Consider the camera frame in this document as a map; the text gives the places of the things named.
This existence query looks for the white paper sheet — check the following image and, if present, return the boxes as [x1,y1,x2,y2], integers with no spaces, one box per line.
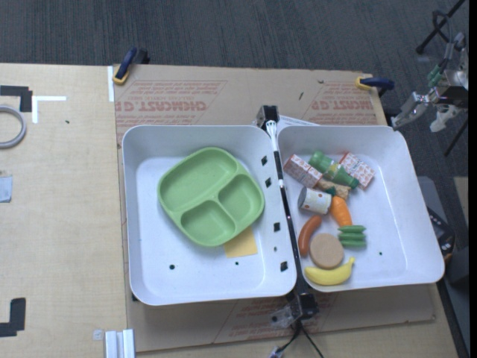
[277,114,322,128]

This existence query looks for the orange and white carton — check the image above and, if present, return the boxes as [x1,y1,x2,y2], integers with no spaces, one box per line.
[282,154,324,189]
[338,151,377,191]

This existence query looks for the orange sausage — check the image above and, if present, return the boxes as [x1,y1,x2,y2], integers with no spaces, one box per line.
[297,214,323,258]

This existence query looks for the white tape roll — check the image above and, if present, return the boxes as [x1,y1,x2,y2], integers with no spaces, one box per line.
[0,104,28,150]

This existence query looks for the white can orange print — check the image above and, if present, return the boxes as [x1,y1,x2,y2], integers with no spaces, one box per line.
[297,186,333,216]

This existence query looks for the brown cardboard board red print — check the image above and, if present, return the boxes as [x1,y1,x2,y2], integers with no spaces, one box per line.
[113,63,437,354]

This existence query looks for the green bottle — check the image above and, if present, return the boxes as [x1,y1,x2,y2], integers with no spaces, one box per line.
[308,150,361,191]

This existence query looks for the round tan biscuit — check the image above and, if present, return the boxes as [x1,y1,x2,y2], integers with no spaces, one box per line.
[309,232,345,271]

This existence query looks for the white plastic tray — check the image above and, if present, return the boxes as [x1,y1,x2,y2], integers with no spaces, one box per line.
[277,125,446,294]
[121,125,298,307]

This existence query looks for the thin black and white rod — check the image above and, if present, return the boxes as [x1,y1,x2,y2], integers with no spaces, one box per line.
[265,119,307,295]

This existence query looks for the yellow flat square card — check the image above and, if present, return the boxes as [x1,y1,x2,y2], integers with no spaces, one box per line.
[223,228,259,259]

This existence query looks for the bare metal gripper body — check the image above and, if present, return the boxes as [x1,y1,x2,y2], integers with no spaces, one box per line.
[438,68,470,108]

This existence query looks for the black cylinder on white bracket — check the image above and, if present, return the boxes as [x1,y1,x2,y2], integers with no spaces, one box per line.
[429,104,460,133]

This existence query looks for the green pea pods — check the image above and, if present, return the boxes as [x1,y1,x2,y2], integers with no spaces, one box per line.
[337,224,368,249]

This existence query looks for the yellow banana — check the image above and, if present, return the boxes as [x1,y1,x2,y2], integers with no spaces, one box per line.
[303,256,356,287]

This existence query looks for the green divided plate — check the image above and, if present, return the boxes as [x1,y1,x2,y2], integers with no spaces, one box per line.
[157,146,266,248]

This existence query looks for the tan toy bread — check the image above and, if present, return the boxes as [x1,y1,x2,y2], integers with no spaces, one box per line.
[316,178,353,201]

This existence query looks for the orange carrot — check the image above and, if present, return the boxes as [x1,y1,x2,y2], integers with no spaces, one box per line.
[325,186,354,228]

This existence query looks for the black block with thin wires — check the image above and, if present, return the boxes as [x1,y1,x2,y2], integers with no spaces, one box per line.
[285,292,320,321]
[256,104,280,128]

